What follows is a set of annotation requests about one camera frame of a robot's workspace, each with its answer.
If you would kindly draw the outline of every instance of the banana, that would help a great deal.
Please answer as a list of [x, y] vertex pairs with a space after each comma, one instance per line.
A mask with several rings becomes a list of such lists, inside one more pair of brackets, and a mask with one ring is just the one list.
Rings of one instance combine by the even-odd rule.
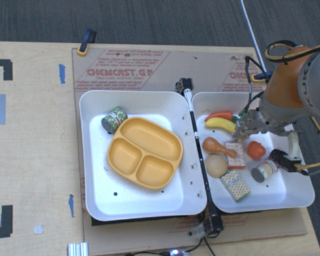
[[206, 127], [212, 127], [212, 128], [222, 128], [229, 133], [234, 133], [236, 130], [236, 124], [233, 123], [232, 121], [229, 121], [225, 118], [221, 117], [213, 117], [210, 118], [205, 122]]

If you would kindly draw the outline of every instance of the can lid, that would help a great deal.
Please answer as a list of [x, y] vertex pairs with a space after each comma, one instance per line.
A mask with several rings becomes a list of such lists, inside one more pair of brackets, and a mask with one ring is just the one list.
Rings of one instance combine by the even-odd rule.
[[113, 128], [112, 124], [106, 118], [103, 118], [101, 120], [101, 124], [102, 124], [103, 128], [107, 130], [107, 132], [109, 134], [112, 134], [114, 132], [114, 128]]
[[262, 172], [257, 169], [257, 168], [253, 168], [251, 170], [251, 175], [254, 178], [254, 180], [256, 180], [257, 182], [262, 183], [265, 180], [264, 175], [262, 174]]

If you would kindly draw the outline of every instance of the white plastic tray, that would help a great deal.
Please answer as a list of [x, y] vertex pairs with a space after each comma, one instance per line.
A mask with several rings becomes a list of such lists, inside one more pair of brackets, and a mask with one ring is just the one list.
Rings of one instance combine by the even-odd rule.
[[[210, 113], [218, 110], [232, 110], [237, 115], [246, 105], [248, 98], [248, 93], [200, 92], [194, 95], [193, 109], [200, 143], [202, 144], [207, 137], [213, 137], [222, 144], [234, 142], [228, 132], [221, 129], [206, 128], [204, 119]], [[260, 142], [267, 151], [267, 154], [257, 161], [252, 160], [246, 154], [247, 144], [251, 140]], [[237, 172], [247, 184], [251, 193], [238, 202], [235, 202], [228, 194], [220, 179], [208, 175], [213, 202], [220, 210], [237, 213], [303, 207], [313, 203], [315, 194], [308, 176], [298, 172], [288, 173], [279, 169], [277, 173], [271, 175], [263, 183], [258, 183], [252, 178], [251, 169], [263, 162], [273, 149], [288, 152], [287, 137], [260, 133], [253, 134], [249, 139], [243, 141], [246, 168], [237, 170]], [[208, 153], [204, 150], [202, 152], [205, 159]]]
[[[152, 190], [117, 174], [107, 150], [113, 134], [101, 119], [115, 107], [128, 117], [149, 119], [175, 133], [182, 160], [168, 185]], [[83, 138], [85, 196], [89, 214], [101, 221], [194, 215], [207, 204], [188, 104], [175, 92], [88, 91], [79, 101]]]

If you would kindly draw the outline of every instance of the yellow divided plate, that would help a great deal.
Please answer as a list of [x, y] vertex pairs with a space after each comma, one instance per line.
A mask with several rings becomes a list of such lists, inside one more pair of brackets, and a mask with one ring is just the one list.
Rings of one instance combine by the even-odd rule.
[[142, 117], [126, 119], [108, 148], [110, 166], [125, 178], [150, 189], [166, 186], [182, 158], [180, 139]]

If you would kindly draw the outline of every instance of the black bracket marking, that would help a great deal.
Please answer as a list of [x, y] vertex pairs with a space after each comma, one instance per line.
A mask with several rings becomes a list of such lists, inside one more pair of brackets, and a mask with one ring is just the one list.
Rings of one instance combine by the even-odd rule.
[[0, 66], [4, 68], [4, 81], [13, 80], [12, 61], [9, 59], [0, 59]]
[[0, 238], [11, 237], [13, 233], [13, 205], [1, 206]]

